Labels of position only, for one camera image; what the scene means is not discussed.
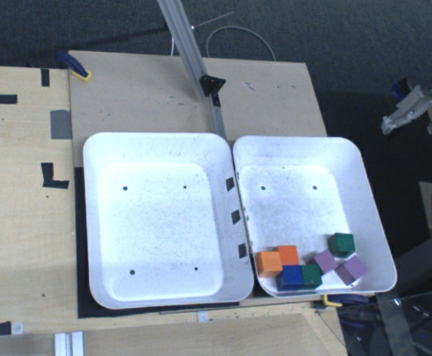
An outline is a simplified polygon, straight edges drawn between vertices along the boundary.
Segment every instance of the light wood surface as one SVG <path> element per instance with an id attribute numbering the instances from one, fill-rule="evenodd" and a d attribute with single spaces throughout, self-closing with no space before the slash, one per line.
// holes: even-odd
<path id="1" fill-rule="evenodd" d="M 151 56 L 140 57 L 147 63 L 151 59 Z M 174 63 L 176 59 L 164 58 L 168 64 L 176 67 Z M 236 74 L 250 65 L 252 78 L 249 83 L 250 87 L 255 89 L 262 86 L 266 78 L 270 80 L 276 78 L 273 75 L 278 70 L 275 64 L 267 66 L 268 62 L 261 62 L 261 76 L 257 76 L 257 79 L 255 75 L 258 63 L 248 61 L 244 67 L 244 62 L 210 59 L 207 61 L 207 66 L 211 72 L 214 70 L 214 75 L 229 79 L 229 73 L 223 75 L 224 69 L 231 69 L 235 73 L 233 75 L 235 78 Z M 296 133 L 305 133 L 307 136 L 325 135 L 306 67 L 283 64 L 280 65 L 279 70 L 284 75 L 290 74 L 291 70 L 293 79 L 291 82 L 296 87 L 290 87 L 290 92 L 298 90 L 299 93 L 299 95 L 285 94 L 285 107 L 290 107 L 288 104 L 290 98 L 298 96 L 302 99 L 303 96 L 307 96 L 306 102 L 292 107 L 293 115 L 299 118 L 305 115 L 316 117 L 311 122 L 306 118 L 301 119 L 305 122 L 305 129 L 303 130 L 300 124 L 295 125 L 296 128 L 293 130 Z M 235 83 L 234 96 L 239 94 L 237 99 L 244 102 L 247 100 L 247 93 L 254 92 L 245 84 L 245 80 L 246 78 L 241 77 L 239 81 L 233 82 Z M 227 90 L 231 89 L 230 83 L 232 82 L 227 83 Z M 195 323 L 194 312 L 154 313 L 84 320 L 77 318 L 73 146 L 69 139 L 50 138 L 50 111 L 70 109 L 68 72 L 51 70 L 50 87 L 44 88 L 41 86 L 39 69 L 0 67 L 0 93 L 16 94 L 19 98 L 17 105 L 0 105 L 0 322 L 11 320 L 23 323 L 27 334 Z M 143 89 L 139 92 L 141 98 L 137 100 L 144 101 L 145 96 L 151 93 L 151 89 Z M 260 95 L 257 104 L 266 102 L 270 94 L 271 92 L 268 95 Z M 246 120 L 241 121 L 236 117 L 240 114 L 237 110 L 242 109 L 242 106 L 237 105 L 237 108 L 233 108 L 233 105 L 235 102 L 231 103 L 227 100 L 225 103 L 227 108 L 223 114 L 227 132 L 236 138 L 240 135 L 237 131 L 243 128 L 243 125 L 239 126 L 241 122 L 246 122 L 247 125 L 253 123 L 254 127 L 257 127 L 258 124 L 251 118 L 258 116 L 259 111 L 248 111 Z M 227 113 L 233 109 L 235 111 L 227 116 Z M 276 126 L 276 115 L 272 118 L 269 127 Z M 249 128 L 243 130 L 248 131 L 247 134 L 260 134 L 249 133 Z M 285 129 L 280 129 L 276 134 L 288 135 L 289 133 L 285 132 Z M 43 188 L 41 162 L 53 162 L 55 179 L 70 180 L 69 188 L 67 190 Z M 268 299 L 271 305 L 283 302 Z M 327 341 L 330 344 L 326 347 L 330 355 L 345 355 L 345 349 L 319 315 L 315 314 L 309 303 L 293 303 L 293 301 L 266 306 L 268 301 L 265 301 L 265 298 L 248 298 L 242 302 L 241 307 L 236 309 L 210 311 L 210 317 L 217 321 L 237 320 L 242 317 L 257 318 L 268 315 L 282 317 L 286 314 L 302 314 L 316 336 L 324 343 Z M 333 319 L 330 327 L 339 328 L 336 316 Z"/>

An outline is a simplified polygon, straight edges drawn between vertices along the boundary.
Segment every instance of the green cube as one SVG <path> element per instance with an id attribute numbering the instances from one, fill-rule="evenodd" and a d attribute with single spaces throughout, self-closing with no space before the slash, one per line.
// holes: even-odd
<path id="1" fill-rule="evenodd" d="M 352 234 L 334 234 L 328 239 L 329 251 L 334 257 L 349 257 L 356 251 Z"/>
<path id="2" fill-rule="evenodd" d="M 322 284 L 321 269 L 318 265 L 302 265 L 303 288 L 316 289 Z"/>

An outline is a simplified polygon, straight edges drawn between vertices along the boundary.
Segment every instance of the purple cube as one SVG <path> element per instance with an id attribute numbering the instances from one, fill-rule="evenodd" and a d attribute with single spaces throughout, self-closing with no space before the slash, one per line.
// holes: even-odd
<path id="1" fill-rule="evenodd" d="M 337 275 L 341 277 L 341 280 L 346 285 L 358 280 L 366 271 L 367 268 L 356 255 L 336 269 Z"/>
<path id="2" fill-rule="evenodd" d="M 331 270 L 334 270 L 338 267 L 334 256 L 329 252 L 329 249 L 318 253 L 313 259 L 310 261 L 310 264 L 316 264 L 321 269 L 321 272 L 328 273 Z"/>

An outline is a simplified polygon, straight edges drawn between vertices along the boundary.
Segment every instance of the orange cube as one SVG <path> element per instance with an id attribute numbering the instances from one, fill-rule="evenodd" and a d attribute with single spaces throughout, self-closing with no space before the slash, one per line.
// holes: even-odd
<path id="1" fill-rule="evenodd" d="M 299 265 L 298 249 L 296 245 L 280 245 L 276 247 L 280 253 L 282 265 Z"/>
<path id="2" fill-rule="evenodd" d="M 259 252 L 255 256 L 259 277 L 276 277 L 282 271 L 278 252 Z"/>

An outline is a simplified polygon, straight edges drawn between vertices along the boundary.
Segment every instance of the blue and yellow clamp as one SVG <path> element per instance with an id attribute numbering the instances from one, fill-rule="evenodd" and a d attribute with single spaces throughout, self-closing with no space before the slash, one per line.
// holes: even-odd
<path id="1" fill-rule="evenodd" d="M 77 79 L 80 79 L 84 82 L 89 81 L 92 73 L 86 70 L 76 58 L 68 53 L 65 53 L 64 51 L 58 51 L 56 56 L 58 57 L 59 61 L 65 63 L 71 69 L 72 74 Z"/>

